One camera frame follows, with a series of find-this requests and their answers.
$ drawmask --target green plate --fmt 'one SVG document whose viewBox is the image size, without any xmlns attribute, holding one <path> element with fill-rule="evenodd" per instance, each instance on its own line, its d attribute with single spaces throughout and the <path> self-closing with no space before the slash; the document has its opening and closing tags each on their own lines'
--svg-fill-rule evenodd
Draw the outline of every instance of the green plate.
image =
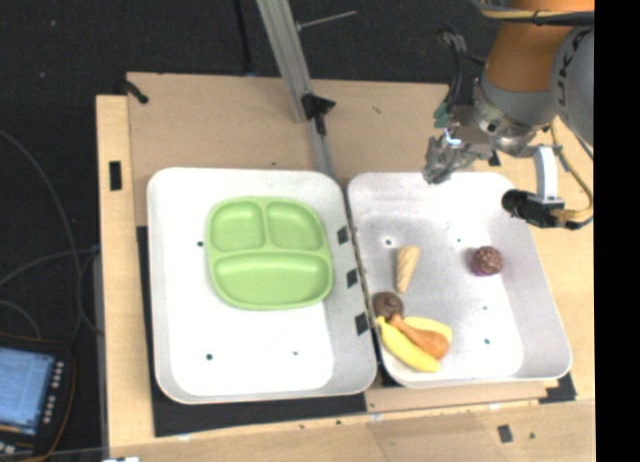
<svg viewBox="0 0 640 462">
<path fill-rule="evenodd" d="M 227 303 L 257 310 L 314 304 L 333 287 L 324 228 L 307 205 L 243 197 L 216 205 L 207 218 L 209 272 Z"/>
</svg>

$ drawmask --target white tray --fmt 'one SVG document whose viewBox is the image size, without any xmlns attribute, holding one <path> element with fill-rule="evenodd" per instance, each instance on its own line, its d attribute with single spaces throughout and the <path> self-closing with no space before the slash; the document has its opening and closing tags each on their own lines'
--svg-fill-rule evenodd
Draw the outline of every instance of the white tray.
<svg viewBox="0 0 640 462">
<path fill-rule="evenodd" d="M 571 350 L 530 227 L 501 206 L 513 186 L 494 173 L 456 173 L 428 185 L 419 173 L 354 178 L 348 198 L 369 296 L 394 290 L 395 254 L 421 247 L 406 293 L 405 315 L 439 320 L 453 330 L 441 370 L 412 370 L 381 347 L 388 373 L 406 387 L 553 379 L 571 364 Z M 498 248 L 502 272 L 477 277 L 470 252 Z"/>
<path fill-rule="evenodd" d="M 319 303 L 249 311 L 216 294 L 201 246 L 206 218 L 234 197 L 283 197 L 318 213 L 334 263 L 334 287 Z M 156 379 L 181 403 L 220 403 L 356 394 L 376 359 L 343 193 L 317 172 L 171 168 L 148 186 L 153 349 Z"/>
</svg>

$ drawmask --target banana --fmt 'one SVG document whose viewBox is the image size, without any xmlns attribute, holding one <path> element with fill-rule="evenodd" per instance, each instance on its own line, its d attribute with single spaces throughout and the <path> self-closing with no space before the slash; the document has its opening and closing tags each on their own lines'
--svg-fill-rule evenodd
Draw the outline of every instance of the banana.
<svg viewBox="0 0 640 462">
<path fill-rule="evenodd" d="M 389 325 L 384 316 L 378 316 L 376 320 L 380 326 L 382 344 L 404 364 L 418 371 L 436 372 L 440 369 L 440 363 L 435 357 L 418 348 L 402 332 Z"/>
<path fill-rule="evenodd" d="M 431 318 L 420 318 L 418 316 L 405 316 L 404 321 L 407 325 L 413 327 L 414 329 L 431 330 L 433 332 L 442 334 L 445 338 L 447 338 L 447 341 L 451 343 L 451 327 L 445 325 L 444 323 L 432 320 Z"/>
</svg>

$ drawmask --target black clamp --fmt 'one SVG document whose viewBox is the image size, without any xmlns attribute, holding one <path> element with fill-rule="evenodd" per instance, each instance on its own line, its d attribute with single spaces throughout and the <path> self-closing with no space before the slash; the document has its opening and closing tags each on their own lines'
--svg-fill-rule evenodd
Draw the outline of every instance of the black clamp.
<svg viewBox="0 0 640 462">
<path fill-rule="evenodd" d="M 314 119 L 316 123 L 316 131 L 320 135 L 327 134 L 327 127 L 324 124 L 324 116 L 336 106 L 335 101 L 321 98 L 311 93 L 302 96 L 302 107 L 307 120 Z"/>
</svg>

